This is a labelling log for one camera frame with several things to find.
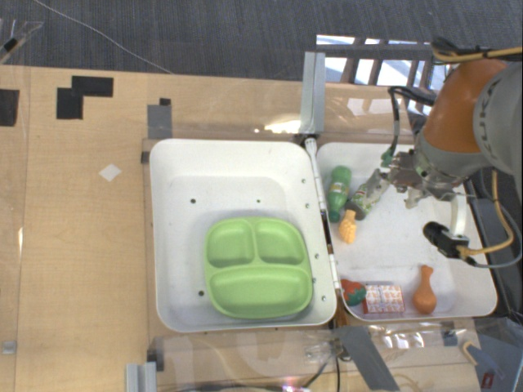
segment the dark floor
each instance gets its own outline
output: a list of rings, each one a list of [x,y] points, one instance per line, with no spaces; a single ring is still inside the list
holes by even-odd
[[[174,73],[278,79],[301,79],[318,33],[506,47],[521,44],[523,12],[522,0],[40,1]],[[0,7],[4,19],[45,22],[27,65],[159,71],[31,0]]]

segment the green bottle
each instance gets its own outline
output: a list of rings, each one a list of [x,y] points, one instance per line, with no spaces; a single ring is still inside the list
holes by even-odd
[[[340,210],[349,197],[349,184],[351,183],[351,170],[344,166],[334,168],[331,175],[327,204],[329,205],[329,219],[331,222],[340,220]]]

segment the white diamond sticker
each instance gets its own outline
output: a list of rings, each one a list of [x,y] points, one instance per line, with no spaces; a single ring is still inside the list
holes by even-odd
[[[100,171],[98,174],[102,176],[107,181],[113,181],[114,178],[120,174],[122,170],[120,170],[118,167],[116,167],[114,164],[110,164],[106,168],[104,168],[102,171]]]

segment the green plate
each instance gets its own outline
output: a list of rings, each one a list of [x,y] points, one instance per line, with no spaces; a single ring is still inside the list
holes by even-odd
[[[234,218],[205,240],[205,282],[214,307],[240,319],[296,314],[312,298],[311,264],[295,226],[274,218]]]

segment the wooden table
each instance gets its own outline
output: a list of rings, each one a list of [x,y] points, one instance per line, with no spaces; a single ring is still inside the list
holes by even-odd
[[[83,120],[58,120],[56,89],[71,87],[73,75],[111,77],[114,95],[85,97]],[[20,90],[16,126],[0,127],[0,334],[18,344],[16,354],[0,355],[0,390],[122,391],[126,363],[145,362],[152,336],[177,338],[148,309],[147,106],[171,99],[177,137],[288,140],[266,127],[299,118],[301,83],[0,66],[0,88]],[[324,140],[389,141],[389,105],[382,88],[329,84]],[[110,164],[121,173],[107,181],[99,172]],[[478,390],[458,351],[435,350],[436,360],[426,356],[410,378],[421,387]],[[234,350],[227,354],[234,359]],[[393,372],[405,373],[406,362]],[[342,367],[343,385],[367,390],[351,364]],[[173,390],[166,372],[159,379],[166,385],[159,390]],[[334,390],[335,376],[314,386]]]

